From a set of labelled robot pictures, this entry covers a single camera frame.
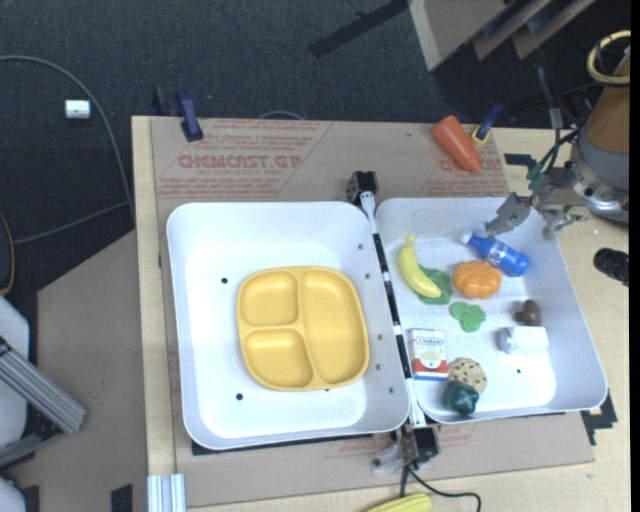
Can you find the white and red carton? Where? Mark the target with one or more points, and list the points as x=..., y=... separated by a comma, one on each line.
x=427, y=352

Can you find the tan chocolate chip biscuit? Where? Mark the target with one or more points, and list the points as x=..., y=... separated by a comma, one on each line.
x=470, y=372

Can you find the orange carrot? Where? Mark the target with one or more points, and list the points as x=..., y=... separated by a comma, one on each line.
x=457, y=142

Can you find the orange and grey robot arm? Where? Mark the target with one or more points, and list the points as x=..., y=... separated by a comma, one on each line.
x=605, y=125

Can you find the light green broccoli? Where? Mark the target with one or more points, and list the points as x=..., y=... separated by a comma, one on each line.
x=468, y=316

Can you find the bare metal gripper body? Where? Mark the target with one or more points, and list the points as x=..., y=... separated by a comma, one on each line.
x=562, y=196

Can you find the thin black and white rod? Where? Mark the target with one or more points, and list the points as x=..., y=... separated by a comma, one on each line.
x=391, y=300

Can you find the dark green pepper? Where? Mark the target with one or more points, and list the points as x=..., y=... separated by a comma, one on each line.
x=460, y=398

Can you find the green lettuce leaf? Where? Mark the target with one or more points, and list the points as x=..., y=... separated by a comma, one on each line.
x=440, y=292

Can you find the white plastic tray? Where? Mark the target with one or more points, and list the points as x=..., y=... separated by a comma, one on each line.
x=210, y=320
x=565, y=310

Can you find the brown mushroom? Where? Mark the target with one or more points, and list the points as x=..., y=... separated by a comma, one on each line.
x=530, y=312

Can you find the orange pumpkin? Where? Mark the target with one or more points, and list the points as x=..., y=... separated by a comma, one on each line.
x=477, y=280

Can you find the brown cardboard board red print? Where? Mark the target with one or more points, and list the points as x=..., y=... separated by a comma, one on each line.
x=280, y=160

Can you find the yellow divided plate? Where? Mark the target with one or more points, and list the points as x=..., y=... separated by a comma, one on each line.
x=325, y=325

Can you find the yellow banana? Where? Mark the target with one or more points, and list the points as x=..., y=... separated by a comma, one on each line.
x=415, y=270

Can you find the yellow corn cob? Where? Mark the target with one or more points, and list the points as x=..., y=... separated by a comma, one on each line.
x=405, y=504

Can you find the blue bottle white cap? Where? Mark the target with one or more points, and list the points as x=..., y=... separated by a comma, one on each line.
x=502, y=256

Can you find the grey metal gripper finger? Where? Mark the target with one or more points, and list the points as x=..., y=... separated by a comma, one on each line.
x=554, y=224
x=510, y=214

